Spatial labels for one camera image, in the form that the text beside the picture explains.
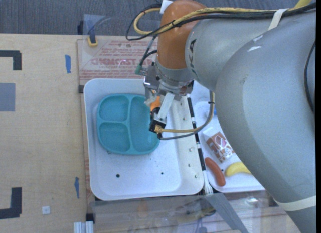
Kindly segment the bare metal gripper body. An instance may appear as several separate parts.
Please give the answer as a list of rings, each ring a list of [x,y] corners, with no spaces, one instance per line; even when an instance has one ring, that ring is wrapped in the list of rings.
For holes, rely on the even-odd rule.
[[[143,69],[145,100],[155,101],[167,93],[186,96],[193,90],[193,76],[187,69],[167,69],[162,65],[150,65]]]

